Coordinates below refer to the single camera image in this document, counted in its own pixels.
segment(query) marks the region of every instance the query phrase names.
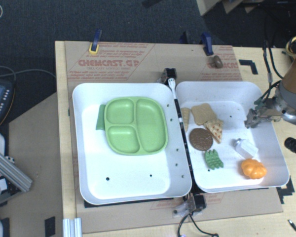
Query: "orange toy pepper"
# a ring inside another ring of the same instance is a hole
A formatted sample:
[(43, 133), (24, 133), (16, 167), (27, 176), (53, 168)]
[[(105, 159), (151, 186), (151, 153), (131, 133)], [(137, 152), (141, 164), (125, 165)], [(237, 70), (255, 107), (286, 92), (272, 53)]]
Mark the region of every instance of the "orange toy pepper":
[(241, 163), (241, 168), (246, 176), (251, 179), (260, 179), (266, 175), (267, 170), (264, 165), (254, 159), (247, 159)]

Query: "cookie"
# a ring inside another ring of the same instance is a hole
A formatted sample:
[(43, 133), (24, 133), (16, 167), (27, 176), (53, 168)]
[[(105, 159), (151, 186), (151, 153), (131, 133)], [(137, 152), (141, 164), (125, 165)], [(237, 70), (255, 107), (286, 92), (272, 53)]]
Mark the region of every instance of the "cookie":
[(223, 126), (222, 120), (216, 118), (216, 119), (207, 121), (204, 124), (204, 126), (211, 133), (211, 135), (217, 141), (217, 143), (222, 142), (222, 126)]
[(203, 125), (205, 122), (217, 118), (216, 113), (207, 103), (193, 106), (191, 112), (197, 125)]
[(189, 141), (191, 145), (201, 151), (210, 149), (214, 140), (210, 132), (203, 128), (195, 128), (189, 134)]
[(182, 119), (183, 119), (183, 124), (184, 124), (184, 130), (187, 132), (188, 129), (188, 122), (189, 122), (189, 113), (190, 113), (189, 108), (181, 108), (181, 114), (182, 114)]

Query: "cardboard sheet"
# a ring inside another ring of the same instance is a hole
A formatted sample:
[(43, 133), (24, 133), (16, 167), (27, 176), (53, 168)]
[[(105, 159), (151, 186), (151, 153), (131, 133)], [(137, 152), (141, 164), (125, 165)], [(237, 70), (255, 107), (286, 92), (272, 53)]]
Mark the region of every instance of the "cardboard sheet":
[(62, 191), (57, 94), (48, 97), (9, 124), (9, 155), (32, 180), (30, 191), (0, 207), (9, 218), (11, 237), (62, 236)]
[[(77, 217), (84, 233), (174, 224), (174, 207), (182, 198), (86, 208), (79, 191), (73, 89), (84, 82), (157, 82), (165, 68), (175, 68), (181, 81), (241, 81), (232, 46), (213, 46), (223, 68), (213, 67), (202, 45), (152, 43), (99, 43), (90, 55), (89, 42), (66, 41), (66, 63), (71, 119)], [(282, 212), (276, 188), (204, 194), (207, 208), (195, 220), (213, 220)]]

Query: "white tray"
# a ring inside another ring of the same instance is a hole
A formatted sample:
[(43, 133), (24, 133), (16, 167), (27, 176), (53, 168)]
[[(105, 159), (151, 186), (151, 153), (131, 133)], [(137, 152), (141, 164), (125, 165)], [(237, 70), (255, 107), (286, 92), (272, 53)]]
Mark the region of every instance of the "white tray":
[[(198, 187), (208, 193), (226, 192), (244, 189), (278, 187), (289, 180), (289, 172), (282, 154), (273, 124), (265, 122), (256, 128), (247, 129), (244, 121), (254, 101), (261, 97), (260, 89), (250, 82), (181, 82), (176, 88), (180, 107), (191, 108), (208, 103), (217, 118), (224, 121), (222, 142), (214, 141), (212, 149), (216, 149), (224, 163), (223, 168), (211, 170), (207, 167), (204, 152), (193, 148), (188, 140), (190, 132), (198, 126), (192, 113), (186, 133), (195, 182)], [(267, 175), (262, 179), (252, 180), (244, 176), (240, 167), (244, 158), (232, 145), (235, 139), (248, 139), (258, 147), (259, 152), (254, 159), (259, 160), (267, 168)]]
[[(139, 96), (163, 108), (168, 144), (160, 153), (125, 156), (96, 130), (98, 110), (116, 97)], [(183, 197), (192, 181), (171, 90), (160, 83), (83, 83), (73, 92), (80, 192), (95, 205)]]

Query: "table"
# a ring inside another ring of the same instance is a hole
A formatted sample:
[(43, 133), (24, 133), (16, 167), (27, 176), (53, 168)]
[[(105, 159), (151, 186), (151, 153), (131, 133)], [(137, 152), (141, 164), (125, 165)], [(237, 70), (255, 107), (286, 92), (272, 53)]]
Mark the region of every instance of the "table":
[[(180, 45), (174, 45), (173, 48), (180, 48)], [(234, 47), (234, 53), (237, 60), (253, 60), (256, 64), (258, 75), (253, 75), (249, 66), (240, 66), (240, 72), (243, 80), (255, 83), (262, 92), (268, 88), (267, 72), (263, 62), (261, 48)], [(75, 193), (74, 193), (74, 173), (73, 158), (71, 149), (70, 120), (68, 116), (68, 89), (66, 72), (66, 54), (65, 42), (55, 42), (56, 51), (56, 73), (57, 73), (57, 95), (58, 95), (58, 115), (59, 115), (59, 137), (60, 137), (60, 155), (61, 155), (61, 176), (62, 176), (62, 196), (63, 196), (63, 215), (64, 218), (76, 218)], [(291, 61), (282, 53), (282, 49), (274, 49), (273, 56), (279, 73), (284, 75), (289, 68)], [(274, 81), (278, 78), (273, 73)], [(296, 154), (284, 147), (284, 141), (287, 137), (296, 138), (296, 126), (284, 121), (273, 123), (282, 151), (285, 156), (292, 182), (295, 188), (293, 196), (285, 197), (283, 204), (283, 213), (272, 215), (258, 215), (242, 218), (231, 218), (223, 220), (212, 220), (200, 222), (201, 229), (211, 233), (219, 233), (223, 236), (295, 236), (296, 233), (288, 223), (291, 219), (296, 224)], [(156, 236), (176, 236), (177, 225), (165, 225), (149, 228), (137, 228), (129, 230), (102, 232), (84, 234), (86, 237), (156, 237)], [(181, 233), (193, 237), (200, 236), (200, 232), (192, 223), (186, 223), (182, 226)]]

